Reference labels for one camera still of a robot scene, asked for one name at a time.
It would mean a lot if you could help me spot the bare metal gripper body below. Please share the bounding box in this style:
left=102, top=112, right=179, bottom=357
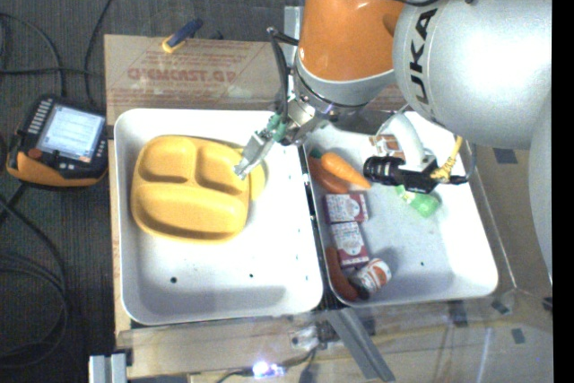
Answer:
left=281, top=96, right=336, bottom=148

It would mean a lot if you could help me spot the orange carrot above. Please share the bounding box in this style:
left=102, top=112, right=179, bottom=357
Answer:
left=309, top=147, right=373, bottom=190

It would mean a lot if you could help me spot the yellow divided plate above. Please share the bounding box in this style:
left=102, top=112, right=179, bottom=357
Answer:
left=129, top=134, right=269, bottom=245

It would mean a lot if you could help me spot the orange and white packet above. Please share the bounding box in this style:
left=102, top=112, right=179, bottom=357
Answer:
left=369, top=133, right=408, bottom=161

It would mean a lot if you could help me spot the maroon and white carton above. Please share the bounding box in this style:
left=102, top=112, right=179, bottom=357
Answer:
left=323, top=191, right=370, bottom=225
left=330, top=221, right=371, bottom=269

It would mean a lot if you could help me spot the brown cardboard board red print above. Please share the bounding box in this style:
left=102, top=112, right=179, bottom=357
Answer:
left=103, top=34, right=553, bottom=340

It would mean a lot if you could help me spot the white plastic tray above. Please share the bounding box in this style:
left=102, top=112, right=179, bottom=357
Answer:
left=300, top=109, right=500, bottom=309
left=113, top=108, right=325, bottom=326

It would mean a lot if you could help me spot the green plastic bottle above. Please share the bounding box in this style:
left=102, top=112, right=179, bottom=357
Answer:
left=395, top=184, right=442, bottom=219

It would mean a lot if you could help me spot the red and white can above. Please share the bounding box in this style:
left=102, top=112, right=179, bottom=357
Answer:
left=349, top=257, right=393, bottom=298

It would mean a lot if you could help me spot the black cylinder on white bracket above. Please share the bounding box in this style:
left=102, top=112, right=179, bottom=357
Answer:
left=362, top=110, right=440, bottom=196

